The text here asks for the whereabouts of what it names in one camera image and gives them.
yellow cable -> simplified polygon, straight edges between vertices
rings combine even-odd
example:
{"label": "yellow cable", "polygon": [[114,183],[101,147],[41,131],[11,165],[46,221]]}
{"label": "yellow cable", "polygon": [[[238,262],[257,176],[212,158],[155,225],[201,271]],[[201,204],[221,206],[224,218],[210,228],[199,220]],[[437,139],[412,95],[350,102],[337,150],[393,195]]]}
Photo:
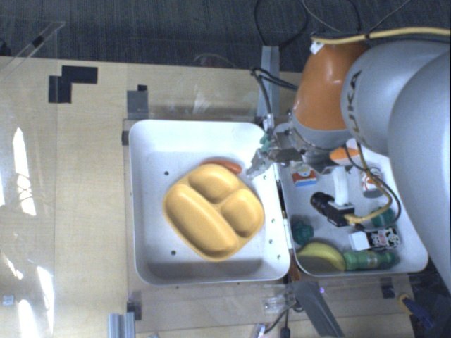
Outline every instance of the yellow cable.
{"label": "yellow cable", "polygon": [[451,30],[443,29],[441,27],[400,27],[398,29],[384,30],[370,32],[369,34],[354,35],[351,37],[343,38],[327,38],[327,37],[315,37],[312,36],[311,40],[314,42],[320,42],[326,45],[341,45],[349,44],[351,42],[361,42],[366,39],[381,39],[384,37],[395,37],[399,35],[412,35],[412,34],[430,34],[440,35],[444,37],[451,36]]}
{"label": "yellow cable", "polygon": [[348,221],[349,224],[362,223],[365,220],[373,219],[373,218],[377,217],[379,214],[386,212],[390,208],[390,206],[392,205],[392,202],[393,202],[391,195],[389,195],[389,193],[387,193],[387,191],[384,188],[382,188],[382,186],[379,184],[379,182],[374,177],[373,173],[368,168],[368,165],[366,164],[364,155],[362,153],[361,145],[357,144],[357,148],[359,150],[360,160],[362,161],[362,165],[365,169],[365,173],[368,174],[370,181],[372,181],[373,184],[376,185],[376,187],[381,191],[381,193],[387,197],[388,201],[387,201],[387,204],[384,205],[382,208],[379,208],[377,211],[374,211],[373,213],[370,213],[363,217],[359,217],[358,215],[355,215],[355,214],[345,214],[345,219]]}

banana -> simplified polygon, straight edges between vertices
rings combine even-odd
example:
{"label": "banana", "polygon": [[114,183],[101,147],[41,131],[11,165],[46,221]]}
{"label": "banana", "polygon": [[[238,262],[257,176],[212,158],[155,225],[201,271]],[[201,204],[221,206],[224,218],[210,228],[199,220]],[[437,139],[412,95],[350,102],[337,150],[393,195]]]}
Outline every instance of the banana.
{"label": "banana", "polygon": [[328,244],[312,242],[296,253],[299,264],[312,274],[346,270],[343,255]]}

dark floor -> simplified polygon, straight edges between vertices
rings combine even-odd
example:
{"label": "dark floor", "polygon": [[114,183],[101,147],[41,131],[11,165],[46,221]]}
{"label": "dark floor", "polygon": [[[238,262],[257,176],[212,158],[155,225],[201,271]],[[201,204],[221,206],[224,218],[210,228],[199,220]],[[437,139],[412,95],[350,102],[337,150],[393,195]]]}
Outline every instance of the dark floor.
{"label": "dark floor", "polygon": [[[367,31],[406,0],[352,0]],[[58,44],[43,57],[78,60],[209,65],[250,68],[259,65],[261,40],[254,24],[257,0],[0,0],[0,38],[17,54],[49,21],[64,21]],[[323,20],[343,32],[355,32],[357,15],[347,0],[306,0]],[[278,45],[301,27],[302,34],[281,51],[281,69],[302,71],[309,35],[331,30],[293,0],[265,0],[257,13],[267,44]],[[451,0],[412,0],[379,28],[450,28]],[[430,265],[412,275],[415,299],[435,318],[425,330],[414,318],[417,337],[449,337],[451,298]]]}

yellow plate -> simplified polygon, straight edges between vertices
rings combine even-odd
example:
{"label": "yellow plate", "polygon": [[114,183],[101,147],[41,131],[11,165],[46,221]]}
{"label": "yellow plate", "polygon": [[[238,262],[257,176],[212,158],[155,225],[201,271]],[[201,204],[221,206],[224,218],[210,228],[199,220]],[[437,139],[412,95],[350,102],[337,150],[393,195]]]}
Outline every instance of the yellow plate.
{"label": "yellow plate", "polygon": [[208,261],[237,253],[264,223],[260,200],[217,164],[199,166],[176,182],[166,192],[163,212],[179,237]]}

table surface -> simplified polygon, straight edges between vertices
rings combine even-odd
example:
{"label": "table surface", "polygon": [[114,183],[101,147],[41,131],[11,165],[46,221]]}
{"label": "table surface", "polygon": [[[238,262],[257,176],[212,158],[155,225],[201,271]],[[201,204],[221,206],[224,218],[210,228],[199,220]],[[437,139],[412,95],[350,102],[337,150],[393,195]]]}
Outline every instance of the table surface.
{"label": "table surface", "polygon": [[[97,67],[98,82],[73,84],[71,104],[42,104],[43,108],[54,109],[56,114],[56,131],[47,133],[47,139],[56,142],[56,151],[50,162],[53,166],[49,163],[40,167],[47,167],[49,175],[55,174],[54,227],[53,231],[48,229],[43,233],[50,235],[48,239],[31,239],[26,244],[28,249],[39,251],[46,248],[42,246],[43,241],[53,242],[54,238],[53,263],[49,264],[54,270],[54,336],[106,337],[108,314],[124,313],[128,299],[130,267],[127,244],[130,239],[127,238],[127,224],[130,221],[127,219],[130,218],[126,214],[127,189],[121,142],[123,120],[127,118],[127,91],[136,90],[138,85],[147,86],[151,118],[192,114],[230,118],[252,116],[257,105],[258,88],[246,70],[32,58],[2,83],[2,94],[7,92],[6,96],[13,100],[13,104],[14,99],[23,104],[21,94],[45,101],[48,76],[60,75],[63,65]],[[282,77],[295,84],[299,81],[299,75],[294,73],[283,73]],[[281,91],[280,111],[288,110],[293,98],[292,92]],[[39,119],[44,114],[34,113],[30,119],[22,120],[24,131],[36,130],[40,126]],[[43,133],[40,140],[45,141],[45,136]],[[23,221],[17,220],[14,224],[19,230]],[[404,292],[412,295],[406,275],[396,275],[392,282],[396,295]],[[347,337],[414,336],[410,319],[396,300],[383,299],[378,278],[328,280],[321,284],[326,290],[326,301]],[[7,283],[0,282],[2,293],[7,288]],[[240,325],[227,323],[223,327],[199,327],[199,322],[203,321],[199,316],[206,313],[206,306],[199,310],[199,302],[195,303],[192,298],[194,290],[189,289],[183,287],[175,294],[183,292],[180,296],[186,298],[184,304],[189,308],[192,301],[192,309],[178,322],[174,322],[171,315],[166,318],[160,315],[160,338],[250,337],[257,323],[256,317],[263,317],[265,323],[275,318],[274,315],[262,315],[263,297],[254,297],[255,311],[245,311]],[[233,299],[222,299],[222,289],[224,287],[217,288],[215,302],[226,303],[230,310]],[[174,305],[173,301],[164,299],[159,302],[161,312],[169,312]],[[0,310],[0,321],[8,321],[14,314],[4,307]],[[290,320],[293,338],[317,337],[304,313],[293,313]],[[142,333],[137,337],[149,337],[155,332],[145,323],[138,323],[138,326]],[[269,337],[277,337],[276,331],[271,334]],[[7,324],[0,325],[0,335],[20,337],[18,327]]]}

